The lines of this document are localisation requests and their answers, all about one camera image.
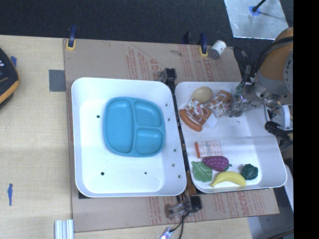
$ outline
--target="white tray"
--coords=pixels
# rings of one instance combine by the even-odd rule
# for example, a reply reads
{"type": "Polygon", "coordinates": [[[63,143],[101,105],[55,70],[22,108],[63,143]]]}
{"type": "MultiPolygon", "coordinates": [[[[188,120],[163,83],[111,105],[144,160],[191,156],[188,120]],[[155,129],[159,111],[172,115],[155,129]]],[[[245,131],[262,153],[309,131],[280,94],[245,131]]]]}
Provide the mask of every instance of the white tray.
{"type": "MultiPolygon", "coordinates": [[[[238,82],[182,82],[177,85],[175,95],[178,109],[182,109],[190,100],[192,92],[202,86],[212,89],[215,96],[221,89],[232,86],[234,91],[238,82]]],[[[204,193],[228,192],[281,187],[287,179],[286,168],[274,135],[265,130],[264,107],[245,111],[240,117],[229,117],[226,112],[218,119],[213,128],[203,127],[201,132],[190,129],[181,121],[182,132],[188,155],[191,176],[196,188],[204,193]],[[201,182],[194,178],[191,162],[199,162],[195,150],[196,141],[217,140],[223,156],[232,166],[228,171],[241,171],[245,164],[252,164],[259,169],[256,179],[247,180],[246,186],[232,182],[210,187],[211,182],[201,182]]],[[[213,178],[218,172],[213,171],[213,178]]]]}
{"type": "Polygon", "coordinates": [[[186,173],[171,91],[156,81],[80,78],[71,88],[78,190],[88,197],[173,196],[186,188],[186,173]],[[112,153],[103,138],[103,114],[114,97],[151,101],[162,110],[165,145],[152,157],[112,153]]]}

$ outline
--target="black and orange object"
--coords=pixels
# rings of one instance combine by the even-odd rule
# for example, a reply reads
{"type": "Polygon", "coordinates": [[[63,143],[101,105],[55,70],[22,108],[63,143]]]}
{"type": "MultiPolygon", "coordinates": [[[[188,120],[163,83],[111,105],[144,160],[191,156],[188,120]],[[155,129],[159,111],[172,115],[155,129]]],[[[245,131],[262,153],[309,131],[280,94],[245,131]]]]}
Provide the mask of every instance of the black and orange object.
{"type": "Polygon", "coordinates": [[[12,97],[20,84],[20,77],[15,65],[0,48],[0,108],[12,97]]]}

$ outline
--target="purple toy vegetable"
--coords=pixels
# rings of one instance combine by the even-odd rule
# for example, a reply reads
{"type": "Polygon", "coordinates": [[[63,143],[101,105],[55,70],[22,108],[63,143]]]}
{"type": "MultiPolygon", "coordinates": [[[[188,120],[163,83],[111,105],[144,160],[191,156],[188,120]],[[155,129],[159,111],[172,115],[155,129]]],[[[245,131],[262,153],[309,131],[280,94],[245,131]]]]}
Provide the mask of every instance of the purple toy vegetable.
{"type": "Polygon", "coordinates": [[[205,157],[203,159],[203,163],[209,168],[218,172],[224,172],[228,169],[229,166],[231,166],[228,159],[224,156],[205,157]]]}

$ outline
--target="divided blue plate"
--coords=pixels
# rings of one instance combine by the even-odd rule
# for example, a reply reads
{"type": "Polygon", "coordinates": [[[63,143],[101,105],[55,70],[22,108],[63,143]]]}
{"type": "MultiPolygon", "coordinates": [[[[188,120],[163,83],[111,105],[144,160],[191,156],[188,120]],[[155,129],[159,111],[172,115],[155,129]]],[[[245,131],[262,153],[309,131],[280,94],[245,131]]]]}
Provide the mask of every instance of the divided blue plate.
{"type": "Polygon", "coordinates": [[[154,103],[129,97],[111,99],[103,119],[104,141],[115,154],[149,157],[161,152],[165,144],[165,123],[154,103]]]}

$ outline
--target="blue mark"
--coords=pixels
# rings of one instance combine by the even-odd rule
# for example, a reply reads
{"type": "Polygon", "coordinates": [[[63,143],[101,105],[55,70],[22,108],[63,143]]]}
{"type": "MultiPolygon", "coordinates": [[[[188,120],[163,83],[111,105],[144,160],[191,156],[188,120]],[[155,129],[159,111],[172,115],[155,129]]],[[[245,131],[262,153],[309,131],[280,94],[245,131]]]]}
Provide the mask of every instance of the blue mark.
{"type": "Polygon", "coordinates": [[[12,187],[13,185],[10,183],[8,188],[9,205],[12,205],[12,193],[13,193],[12,187]]]}
{"type": "Polygon", "coordinates": [[[249,11],[253,16],[258,16],[259,14],[261,14],[261,11],[259,10],[259,8],[257,9],[256,12],[253,12],[253,8],[254,6],[249,6],[249,11]]]}
{"type": "Polygon", "coordinates": [[[11,56],[11,61],[12,61],[12,63],[14,64],[14,66],[16,66],[16,58],[13,57],[13,56],[11,56]]]}

